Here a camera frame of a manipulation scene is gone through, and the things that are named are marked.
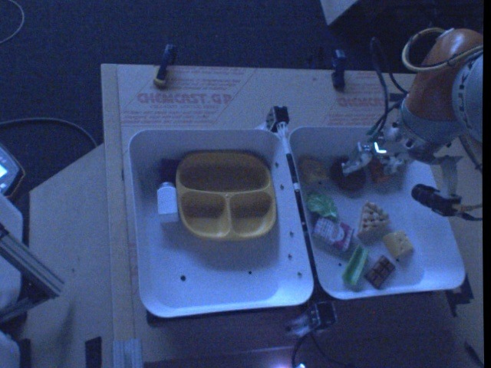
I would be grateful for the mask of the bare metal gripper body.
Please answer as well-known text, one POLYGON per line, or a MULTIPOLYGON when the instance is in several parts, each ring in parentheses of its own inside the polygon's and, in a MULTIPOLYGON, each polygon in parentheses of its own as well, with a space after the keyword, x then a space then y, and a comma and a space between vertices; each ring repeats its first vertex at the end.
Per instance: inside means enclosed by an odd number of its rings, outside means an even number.
POLYGON ((371 142, 381 163, 433 163, 438 146, 416 135, 403 123, 391 123, 378 130, 371 142))

